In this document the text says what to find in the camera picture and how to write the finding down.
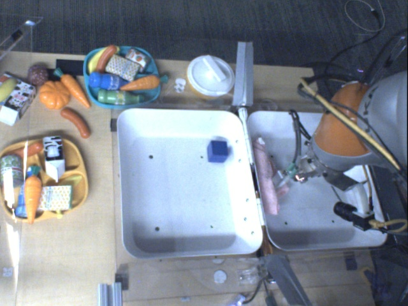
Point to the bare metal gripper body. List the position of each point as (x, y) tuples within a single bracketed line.
[(307, 167)]

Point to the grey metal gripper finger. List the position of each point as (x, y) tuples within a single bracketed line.
[(277, 178), (286, 183)]

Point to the pink sausage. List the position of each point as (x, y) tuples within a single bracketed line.
[(266, 183)]

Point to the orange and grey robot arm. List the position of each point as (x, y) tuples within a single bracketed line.
[(344, 129)]

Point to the white plastic tray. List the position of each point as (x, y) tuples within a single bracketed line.
[(312, 215), (181, 196)]

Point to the blue cube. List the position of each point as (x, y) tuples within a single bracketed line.
[(218, 151)]

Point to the clear plastic bottle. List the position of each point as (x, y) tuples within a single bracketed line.
[(252, 274)]

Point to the small white plastic piece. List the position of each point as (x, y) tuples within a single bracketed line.
[(180, 85)]

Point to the orange carrot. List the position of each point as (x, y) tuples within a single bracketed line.
[(76, 89), (141, 83), (32, 196)]

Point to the green bottle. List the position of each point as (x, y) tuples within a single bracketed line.
[(118, 97)]

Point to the small can with orange print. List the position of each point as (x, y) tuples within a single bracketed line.
[(138, 57)]

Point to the patterned white carton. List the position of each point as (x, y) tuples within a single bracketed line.
[(122, 68), (56, 198)]

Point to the blue bottle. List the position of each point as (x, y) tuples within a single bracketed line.
[(21, 207), (105, 80)]

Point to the yellow divided plate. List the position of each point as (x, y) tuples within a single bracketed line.
[(78, 174)]

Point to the blue divided plate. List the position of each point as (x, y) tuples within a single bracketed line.
[(92, 89)]

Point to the orange sausage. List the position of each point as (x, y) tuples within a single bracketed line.
[(105, 57), (76, 123), (32, 149)]

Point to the yellow banana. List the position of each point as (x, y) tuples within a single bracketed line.
[(93, 61)]

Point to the cow print milk carton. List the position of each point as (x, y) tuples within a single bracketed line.
[(19, 102), (55, 158)]

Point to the orange pumpkin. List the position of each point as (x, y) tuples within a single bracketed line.
[(54, 95)]

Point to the dark brown bumpy ball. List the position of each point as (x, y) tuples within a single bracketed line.
[(37, 74)]

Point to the green patterned can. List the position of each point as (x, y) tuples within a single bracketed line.
[(11, 171)]

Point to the yellow-green banana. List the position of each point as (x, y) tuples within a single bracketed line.
[(7, 89)]

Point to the black cylinder on white bracket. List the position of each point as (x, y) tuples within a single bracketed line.
[(349, 210)]

